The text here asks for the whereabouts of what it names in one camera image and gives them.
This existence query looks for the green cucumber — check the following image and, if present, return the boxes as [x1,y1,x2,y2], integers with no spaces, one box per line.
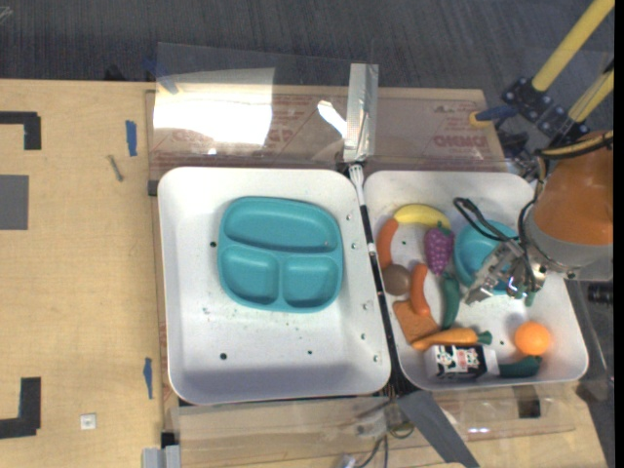
[496,354,544,379]

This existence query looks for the brown bread slice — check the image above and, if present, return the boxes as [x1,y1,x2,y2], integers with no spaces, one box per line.
[392,299,442,345]

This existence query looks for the purple grapes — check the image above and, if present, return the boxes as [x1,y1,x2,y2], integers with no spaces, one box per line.
[422,221,456,278]

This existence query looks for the teal bowl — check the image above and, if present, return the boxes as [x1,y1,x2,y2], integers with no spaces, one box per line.
[452,218,521,296]

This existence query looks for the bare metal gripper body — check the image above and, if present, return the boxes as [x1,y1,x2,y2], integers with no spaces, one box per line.
[473,239,549,290]

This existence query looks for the white plastic tray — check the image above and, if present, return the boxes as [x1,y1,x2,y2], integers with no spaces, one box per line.
[362,169,590,393]
[156,165,393,406]

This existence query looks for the yellow banana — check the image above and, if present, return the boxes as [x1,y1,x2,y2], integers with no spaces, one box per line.
[392,203,452,230]

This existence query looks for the curved orange sausage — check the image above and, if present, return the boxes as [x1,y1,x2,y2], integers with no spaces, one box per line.
[375,217,402,270]

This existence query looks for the straight orange sausage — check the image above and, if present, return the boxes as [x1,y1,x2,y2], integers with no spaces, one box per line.
[409,261,433,318]

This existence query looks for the green chili pepper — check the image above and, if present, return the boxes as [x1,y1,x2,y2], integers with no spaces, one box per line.
[440,271,462,332]

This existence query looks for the orange carrot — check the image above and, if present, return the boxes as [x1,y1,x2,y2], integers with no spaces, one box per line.
[410,327,494,352]

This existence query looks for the teal divided plate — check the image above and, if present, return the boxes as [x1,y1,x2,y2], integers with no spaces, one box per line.
[215,195,345,315]

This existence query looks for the orange fruit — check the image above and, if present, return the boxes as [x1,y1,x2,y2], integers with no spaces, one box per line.
[513,321,553,357]

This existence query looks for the white milk carton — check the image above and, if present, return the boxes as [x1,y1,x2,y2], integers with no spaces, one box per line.
[422,343,501,382]

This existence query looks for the brown cardboard board red print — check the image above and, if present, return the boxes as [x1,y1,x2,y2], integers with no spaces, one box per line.
[145,85,594,458]

